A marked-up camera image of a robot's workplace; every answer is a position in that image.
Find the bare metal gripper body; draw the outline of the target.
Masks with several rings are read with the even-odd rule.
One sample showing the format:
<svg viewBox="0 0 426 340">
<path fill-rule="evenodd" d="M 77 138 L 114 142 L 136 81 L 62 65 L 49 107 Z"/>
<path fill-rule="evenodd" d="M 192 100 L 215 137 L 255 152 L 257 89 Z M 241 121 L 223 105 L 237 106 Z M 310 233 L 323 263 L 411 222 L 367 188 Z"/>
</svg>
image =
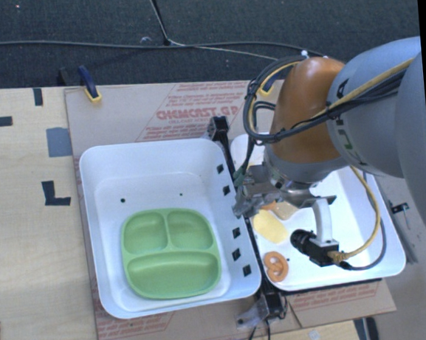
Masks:
<svg viewBox="0 0 426 340">
<path fill-rule="evenodd" d="M 310 187 L 310 184 L 294 182 L 276 169 L 262 164 L 252 166 L 247 170 L 238 187 L 238 196 L 252 197 L 279 192 L 281 197 L 276 203 L 285 201 L 295 207 L 308 206 L 315 202 Z"/>
</svg>

